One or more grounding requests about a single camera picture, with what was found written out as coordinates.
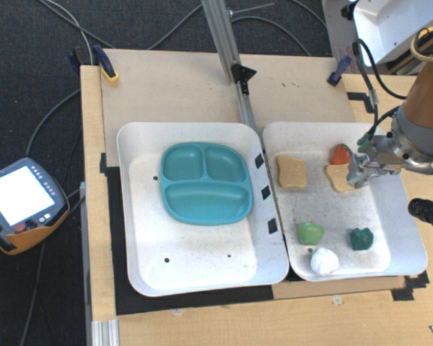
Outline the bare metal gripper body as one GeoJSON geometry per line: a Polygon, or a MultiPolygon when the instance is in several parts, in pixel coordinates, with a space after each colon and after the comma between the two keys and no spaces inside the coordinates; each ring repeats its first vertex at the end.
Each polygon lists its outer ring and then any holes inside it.
{"type": "Polygon", "coordinates": [[[374,135],[362,153],[360,169],[371,169],[372,174],[398,174],[402,169],[433,174],[433,153],[418,148],[403,133],[374,135]]]}

